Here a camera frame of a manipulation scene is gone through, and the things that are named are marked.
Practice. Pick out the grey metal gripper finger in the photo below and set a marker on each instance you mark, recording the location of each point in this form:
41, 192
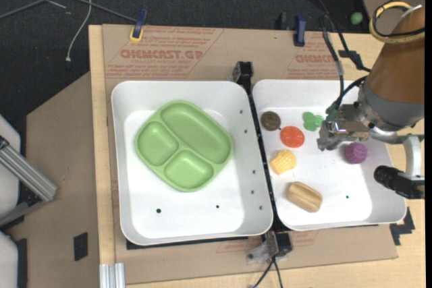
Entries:
328, 129
323, 142

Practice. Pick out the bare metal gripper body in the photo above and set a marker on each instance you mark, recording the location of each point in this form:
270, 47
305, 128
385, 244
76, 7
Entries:
354, 124

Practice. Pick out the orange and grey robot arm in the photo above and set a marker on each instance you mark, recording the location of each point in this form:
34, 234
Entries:
395, 77

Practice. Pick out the green broccoli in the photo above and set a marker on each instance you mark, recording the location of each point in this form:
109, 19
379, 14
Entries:
311, 120

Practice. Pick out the purple cupcake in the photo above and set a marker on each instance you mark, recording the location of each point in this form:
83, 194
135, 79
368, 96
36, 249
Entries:
355, 153

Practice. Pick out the orange round biscuit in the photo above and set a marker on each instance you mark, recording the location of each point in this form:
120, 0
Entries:
292, 136

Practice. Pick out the white plastic tray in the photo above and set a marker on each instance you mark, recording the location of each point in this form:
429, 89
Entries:
337, 178
189, 219

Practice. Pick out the yellow cupcake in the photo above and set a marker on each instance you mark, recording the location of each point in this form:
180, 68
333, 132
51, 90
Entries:
283, 162

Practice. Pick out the brown doughnut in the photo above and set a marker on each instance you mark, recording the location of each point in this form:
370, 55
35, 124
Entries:
270, 120

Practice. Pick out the tan bread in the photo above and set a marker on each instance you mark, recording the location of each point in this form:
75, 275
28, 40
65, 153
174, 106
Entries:
304, 197

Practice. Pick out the thin black rod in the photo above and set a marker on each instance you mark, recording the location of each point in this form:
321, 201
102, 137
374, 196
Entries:
264, 158

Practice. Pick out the green ball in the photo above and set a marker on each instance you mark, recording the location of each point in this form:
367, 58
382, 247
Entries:
356, 18

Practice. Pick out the green divided plate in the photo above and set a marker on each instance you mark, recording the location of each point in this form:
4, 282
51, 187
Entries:
184, 145

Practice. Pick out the brown cardboard board red print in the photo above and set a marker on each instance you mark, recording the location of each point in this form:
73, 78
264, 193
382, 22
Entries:
202, 54

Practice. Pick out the black cylinder on white bracket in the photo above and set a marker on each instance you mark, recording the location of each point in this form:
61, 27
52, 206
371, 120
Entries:
401, 182

